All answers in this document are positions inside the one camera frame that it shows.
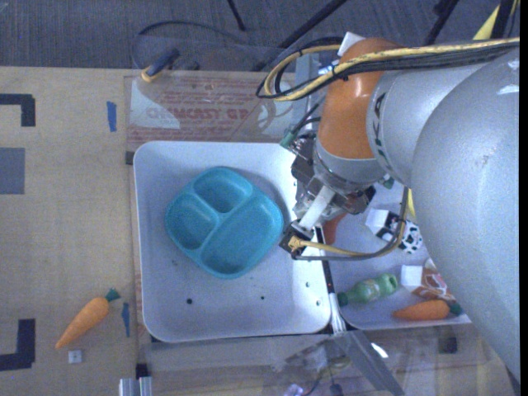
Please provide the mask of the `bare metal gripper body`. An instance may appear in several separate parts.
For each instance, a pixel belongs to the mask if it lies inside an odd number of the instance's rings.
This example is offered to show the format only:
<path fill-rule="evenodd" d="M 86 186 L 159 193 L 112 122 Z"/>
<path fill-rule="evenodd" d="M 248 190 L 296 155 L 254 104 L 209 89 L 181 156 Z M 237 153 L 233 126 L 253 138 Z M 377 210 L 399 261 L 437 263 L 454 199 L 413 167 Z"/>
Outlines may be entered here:
<path fill-rule="evenodd" d="M 291 166 L 297 181 L 294 213 L 301 222 L 328 222 L 363 213 L 375 195 L 375 160 L 329 153 L 316 138 L 295 142 Z"/>

